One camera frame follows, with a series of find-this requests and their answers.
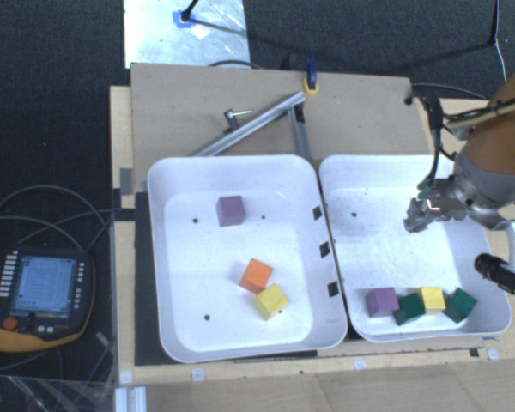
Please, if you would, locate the orange cube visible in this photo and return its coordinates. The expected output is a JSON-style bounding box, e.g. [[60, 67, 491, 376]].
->
[[239, 257, 274, 295]]

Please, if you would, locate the black cylinder on white bracket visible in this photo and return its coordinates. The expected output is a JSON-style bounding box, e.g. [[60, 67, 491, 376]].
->
[[474, 221, 515, 295]]

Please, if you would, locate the yellow cube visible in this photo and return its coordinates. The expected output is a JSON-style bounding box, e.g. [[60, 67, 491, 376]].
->
[[420, 286, 447, 316], [251, 282, 290, 322]]

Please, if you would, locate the dark green cube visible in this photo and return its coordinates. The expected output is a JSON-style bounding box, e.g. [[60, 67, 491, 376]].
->
[[442, 288, 478, 324], [392, 293, 427, 327]]

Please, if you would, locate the purple cube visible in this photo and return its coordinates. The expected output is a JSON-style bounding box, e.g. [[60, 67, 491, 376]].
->
[[215, 195, 246, 228], [364, 287, 401, 318]]

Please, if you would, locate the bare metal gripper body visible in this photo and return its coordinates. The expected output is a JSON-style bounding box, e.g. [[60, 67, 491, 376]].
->
[[411, 179, 514, 232]]

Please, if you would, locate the white plastic tray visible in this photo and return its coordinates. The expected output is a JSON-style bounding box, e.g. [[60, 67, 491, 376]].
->
[[147, 154, 349, 365], [318, 154, 512, 344]]

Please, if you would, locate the brown cardboard board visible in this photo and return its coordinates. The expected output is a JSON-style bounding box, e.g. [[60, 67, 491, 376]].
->
[[130, 62, 487, 359]]

